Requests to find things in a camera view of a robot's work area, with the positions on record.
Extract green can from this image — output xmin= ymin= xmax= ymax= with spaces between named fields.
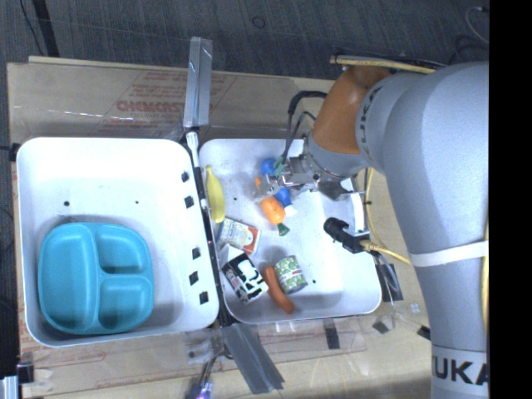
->
xmin=273 ymin=255 xmax=309 ymax=296

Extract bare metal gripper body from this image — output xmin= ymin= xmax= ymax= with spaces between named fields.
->
xmin=283 ymin=155 xmax=357 ymax=201

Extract blue and white bottle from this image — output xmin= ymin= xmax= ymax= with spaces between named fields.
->
xmin=259 ymin=157 xmax=298 ymax=218

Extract yellow banana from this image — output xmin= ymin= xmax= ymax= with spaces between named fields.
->
xmin=204 ymin=164 xmax=227 ymax=224

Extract orange sausage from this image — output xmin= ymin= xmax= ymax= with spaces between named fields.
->
xmin=261 ymin=265 xmax=297 ymax=315

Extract orange carrot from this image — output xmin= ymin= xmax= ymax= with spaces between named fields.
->
xmin=260 ymin=196 xmax=291 ymax=238

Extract blue divided plate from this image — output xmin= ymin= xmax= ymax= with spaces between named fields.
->
xmin=37 ymin=221 xmax=155 ymax=336

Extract black and white carton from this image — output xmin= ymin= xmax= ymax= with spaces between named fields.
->
xmin=220 ymin=252 xmax=270 ymax=305

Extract white and orange carton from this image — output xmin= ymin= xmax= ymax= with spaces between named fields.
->
xmin=215 ymin=217 xmax=263 ymax=257

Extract white plastic tray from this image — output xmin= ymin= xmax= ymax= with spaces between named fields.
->
xmin=198 ymin=137 xmax=383 ymax=326
xmin=15 ymin=136 xmax=221 ymax=348

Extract brown cardboard board red print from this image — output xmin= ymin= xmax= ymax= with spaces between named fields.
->
xmin=6 ymin=55 xmax=433 ymax=399

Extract black cylinder on white bracket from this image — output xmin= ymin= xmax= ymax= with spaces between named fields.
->
xmin=323 ymin=178 xmax=372 ymax=255

